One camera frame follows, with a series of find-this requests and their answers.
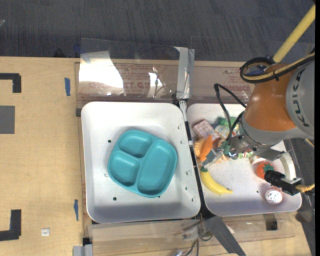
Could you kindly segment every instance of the wooden table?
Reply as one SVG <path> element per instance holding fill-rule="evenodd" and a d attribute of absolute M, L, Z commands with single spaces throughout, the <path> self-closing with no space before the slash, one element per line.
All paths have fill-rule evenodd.
<path fill-rule="evenodd" d="M 21 93 L 13 93 L 12 81 L 0 80 L 0 106 L 15 106 L 14 134 L 0 134 L 0 231 L 9 229 L 11 210 L 21 210 L 21 236 L 0 241 L 1 256 L 71 256 L 73 246 L 83 243 L 77 62 L 77 58 L 0 57 L 0 73 L 19 73 L 22 87 Z M 294 236 L 245 241 L 240 246 L 247 255 L 311 255 L 301 224 L 294 218 L 292 223 Z M 42 236 L 45 228 L 50 229 L 49 236 Z M 227 253 L 221 245 L 205 245 L 201 244 L 201 256 Z"/>

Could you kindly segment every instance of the yellow pole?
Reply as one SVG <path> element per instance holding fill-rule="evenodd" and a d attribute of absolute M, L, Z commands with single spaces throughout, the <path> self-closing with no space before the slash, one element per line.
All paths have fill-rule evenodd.
<path fill-rule="evenodd" d="M 312 22 L 316 18 L 316 5 L 314 4 L 306 15 L 302 18 L 300 23 L 295 27 L 289 37 L 285 40 L 280 49 L 273 56 L 273 60 L 279 63 L 283 60 L 286 54 L 291 50 L 303 33 L 308 29 Z"/>

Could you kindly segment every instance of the yellow banana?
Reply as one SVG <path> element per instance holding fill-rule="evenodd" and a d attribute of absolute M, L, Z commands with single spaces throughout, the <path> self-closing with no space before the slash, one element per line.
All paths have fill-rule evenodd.
<path fill-rule="evenodd" d="M 204 185 L 212 192 L 221 195 L 221 194 L 232 194 L 233 191 L 226 189 L 224 186 L 217 183 L 211 176 L 210 172 L 205 169 L 201 168 L 200 170 L 200 177 Z"/>

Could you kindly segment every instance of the white plastic tray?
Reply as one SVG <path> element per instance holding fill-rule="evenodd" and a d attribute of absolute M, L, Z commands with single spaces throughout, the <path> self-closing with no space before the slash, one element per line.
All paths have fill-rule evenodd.
<path fill-rule="evenodd" d="M 239 104 L 225 104 L 225 107 L 232 117 L 237 117 L 244 110 Z M 219 104 L 196 103 L 191 105 L 187 109 L 187 118 L 192 141 L 195 142 L 197 140 L 196 133 L 192 129 L 195 124 L 204 119 L 213 124 L 218 117 L 224 117 L 223 110 Z M 283 142 L 272 148 L 286 151 Z M 280 160 L 275 160 L 272 163 L 278 172 L 284 173 L 284 167 Z M 294 212 L 301 207 L 302 197 L 300 193 L 294 196 L 284 193 L 280 204 L 268 204 L 264 199 L 264 195 L 271 188 L 271 185 L 255 174 L 253 165 L 250 164 L 247 158 L 222 161 L 211 165 L 208 171 L 218 183 L 233 190 L 232 194 L 218 195 L 202 184 L 205 204 L 217 216 L 229 217 Z"/>
<path fill-rule="evenodd" d="M 81 111 L 86 202 L 98 223 L 186 219 L 200 198 L 181 110 L 171 103 L 90 102 Z M 139 129 L 170 143 L 177 166 L 166 191 L 156 198 L 135 194 L 108 175 L 113 146 L 122 133 Z"/>

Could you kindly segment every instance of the teal bowl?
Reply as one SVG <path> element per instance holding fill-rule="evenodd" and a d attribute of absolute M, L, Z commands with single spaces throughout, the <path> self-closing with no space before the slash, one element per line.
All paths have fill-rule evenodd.
<path fill-rule="evenodd" d="M 155 198 L 168 188 L 177 161 L 177 151 L 171 144 L 148 132 L 132 129 L 117 140 L 107 170 L 119 186 Z"/>

